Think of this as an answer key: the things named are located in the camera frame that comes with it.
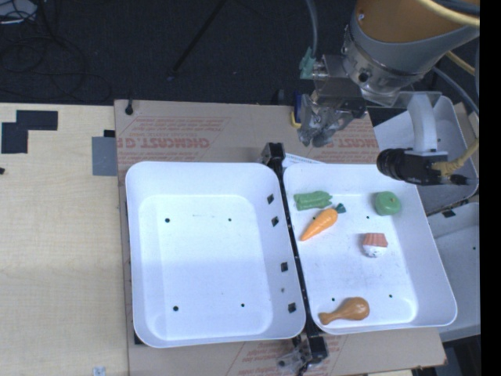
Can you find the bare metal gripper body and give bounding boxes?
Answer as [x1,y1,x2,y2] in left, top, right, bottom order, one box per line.
[312,46,427,120]

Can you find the green pea pods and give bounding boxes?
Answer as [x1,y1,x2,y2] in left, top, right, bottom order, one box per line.
[293,190,333,212]

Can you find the green round toy vegetable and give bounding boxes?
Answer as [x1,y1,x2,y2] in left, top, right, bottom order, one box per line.
[373,190,402,217]

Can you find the orange carrot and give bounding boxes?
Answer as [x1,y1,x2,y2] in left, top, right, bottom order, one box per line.
[300,203,348,243]

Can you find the salmon sushi piece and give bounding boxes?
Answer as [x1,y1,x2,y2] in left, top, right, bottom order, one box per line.
[361,232,390,259]

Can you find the brown cardboard board red print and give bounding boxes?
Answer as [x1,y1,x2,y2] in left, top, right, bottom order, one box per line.
[113,99,448,376]

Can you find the white plastic tray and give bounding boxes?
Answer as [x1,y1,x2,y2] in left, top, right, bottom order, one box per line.
[124,160,307,349]
[282,163,459,336]

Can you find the brown chicken drumstick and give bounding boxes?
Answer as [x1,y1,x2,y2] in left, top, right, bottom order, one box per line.
[317,296,371,326]

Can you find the black cylinder on white bracket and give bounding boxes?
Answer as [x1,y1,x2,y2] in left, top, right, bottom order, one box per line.
[376,92,449,186]

